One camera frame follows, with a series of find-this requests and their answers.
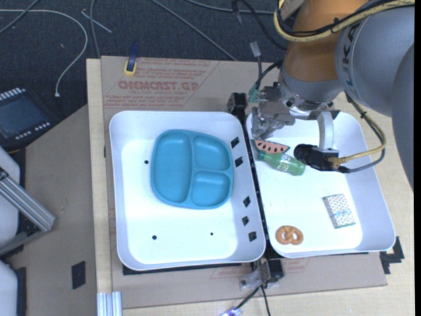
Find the white plastic tray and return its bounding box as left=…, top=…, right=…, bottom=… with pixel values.
left=245, top=109, right=397, bottom=259
left=109, top=110, right=266, bottom=271

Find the blue divided plate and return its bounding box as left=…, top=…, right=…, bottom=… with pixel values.
left=150, top=129, right=235, bottom=210

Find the red watermelon slice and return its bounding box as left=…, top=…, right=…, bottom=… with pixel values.
left=252, top=138, right=291, bottom=155

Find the green bottle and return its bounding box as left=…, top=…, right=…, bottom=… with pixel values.
left=257, top=150, right=307, bottom=176

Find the patterned white carton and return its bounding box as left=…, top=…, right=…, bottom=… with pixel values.
left=322, top=193, right=357, bottom=230

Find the black block with wires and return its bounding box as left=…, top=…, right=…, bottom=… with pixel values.
left=228, top=92, right=248, bottom=115
left=259, top=258, right=284, bottom=283

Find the thin black rod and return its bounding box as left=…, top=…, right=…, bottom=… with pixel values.
left=239, top=109, right=269, bottom=267

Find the orange pretzel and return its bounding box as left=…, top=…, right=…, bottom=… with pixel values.
left=274, top=224, right=304, bottom=246

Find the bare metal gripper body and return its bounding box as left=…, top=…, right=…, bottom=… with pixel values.
left=255, top=84, right=334, bottom=126

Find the brown cardboard board red print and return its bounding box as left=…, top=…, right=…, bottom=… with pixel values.
left=100, top=55, right=388, bottom=309

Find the black cylinder on white bracket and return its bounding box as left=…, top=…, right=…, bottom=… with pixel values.
left=293, top=109, right=341, bottom=172

